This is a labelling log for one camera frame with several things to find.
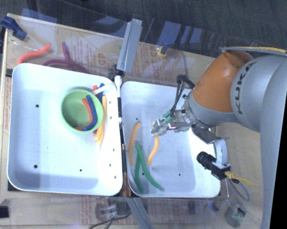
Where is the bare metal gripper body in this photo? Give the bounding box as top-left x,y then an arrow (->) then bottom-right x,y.
166,106 -> 199,137

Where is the red-orange rope piece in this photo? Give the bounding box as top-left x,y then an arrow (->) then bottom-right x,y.
17,40 -> 51,69

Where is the orange rope piece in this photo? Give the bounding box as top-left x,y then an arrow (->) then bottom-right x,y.
125,121 -> 142,167
95,95 -> 110,146
146,121 -> 163,167
93,120 -> 104,141

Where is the black cylinder on white bracket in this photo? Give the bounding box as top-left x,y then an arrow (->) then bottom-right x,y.
185,125 -> 236,181

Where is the green rope piece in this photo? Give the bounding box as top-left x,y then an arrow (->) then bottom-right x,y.
128,143 -> 151,194
133,147 -> 168,191

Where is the green bowl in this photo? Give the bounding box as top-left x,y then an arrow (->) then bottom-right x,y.
58,86 -> 108,136

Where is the brown cardboard board, red print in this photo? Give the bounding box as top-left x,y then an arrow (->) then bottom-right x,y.
0,13 -> 284,229

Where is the long purple rope piece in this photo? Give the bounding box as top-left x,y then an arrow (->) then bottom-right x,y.
42,57 -> 92,74

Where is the thin black and white rod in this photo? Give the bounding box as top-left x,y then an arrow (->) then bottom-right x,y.
99,74 -> 147,198

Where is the blue rope piece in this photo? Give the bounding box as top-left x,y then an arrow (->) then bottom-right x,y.
81,80 -> 106,133

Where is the short purple rope piece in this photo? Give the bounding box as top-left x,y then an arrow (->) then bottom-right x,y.
60,42 -> 73,60

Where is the white plastic tray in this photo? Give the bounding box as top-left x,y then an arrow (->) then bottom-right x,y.
107,79 -> 234,208
0,61 -> 137,204

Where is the white rope piece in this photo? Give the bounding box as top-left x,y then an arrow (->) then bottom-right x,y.
94,79 -> 118,97

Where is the red rope piece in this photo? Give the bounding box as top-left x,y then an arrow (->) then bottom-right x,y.
74,97 -> 97,132

